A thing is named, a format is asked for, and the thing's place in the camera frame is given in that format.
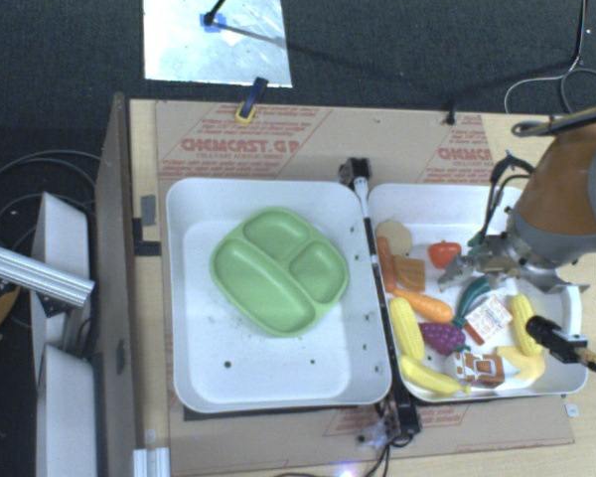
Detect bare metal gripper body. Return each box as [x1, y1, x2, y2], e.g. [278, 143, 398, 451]
[474, 234, 590, 295]

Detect red pepper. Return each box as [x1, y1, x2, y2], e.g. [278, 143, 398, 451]
[428, 239, 463, 269]

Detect dark green cucumber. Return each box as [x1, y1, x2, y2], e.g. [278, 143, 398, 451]
[452, 275, 493, 328]

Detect orange carrot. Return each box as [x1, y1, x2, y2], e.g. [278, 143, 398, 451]
[392, 287, 455, 324]

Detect orange-brown bread slice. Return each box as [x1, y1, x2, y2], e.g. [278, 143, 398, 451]
[392, 254, 426, 291]

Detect white and red carton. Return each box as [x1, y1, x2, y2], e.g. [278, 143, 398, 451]
[463, 294, 514, 346]

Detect white plastic tray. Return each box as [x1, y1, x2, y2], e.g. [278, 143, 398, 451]
[366, 182, 590, 404]
[165, 176, 393, 414]

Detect purple grapes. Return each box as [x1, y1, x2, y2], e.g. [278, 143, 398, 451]
[418, 321, 467, 358]

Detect yellow corn cob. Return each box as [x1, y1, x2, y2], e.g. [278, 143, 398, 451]
[388, 296, 426, 362]
[509, 293, 544, 358]

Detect orange sausage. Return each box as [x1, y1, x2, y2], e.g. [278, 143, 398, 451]
[375, 236, 399, 293]

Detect beige round biscuit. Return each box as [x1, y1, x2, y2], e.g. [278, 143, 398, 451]
[375, 219, 414, 256]

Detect thin black and white rod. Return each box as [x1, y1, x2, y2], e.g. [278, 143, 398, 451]
[355, 176, 404, 406]

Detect brown and white carton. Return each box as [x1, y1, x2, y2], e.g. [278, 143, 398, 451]
[444, 351, 507, 389]

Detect yellow banana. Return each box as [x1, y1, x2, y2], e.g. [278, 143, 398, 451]
[399, 355, 473, 398]

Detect yellow cheese wedge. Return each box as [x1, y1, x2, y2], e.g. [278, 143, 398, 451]
[494, 345, 547, 383]

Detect green divided plate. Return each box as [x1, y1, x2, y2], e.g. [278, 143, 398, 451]
[209, 206, 351, 339]

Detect brown cardboard board red print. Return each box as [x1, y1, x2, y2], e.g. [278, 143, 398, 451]
[154, 99, 576, 477]

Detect black cylinder on white bracket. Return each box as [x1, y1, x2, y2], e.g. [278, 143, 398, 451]
[524, 283, 590, 365]

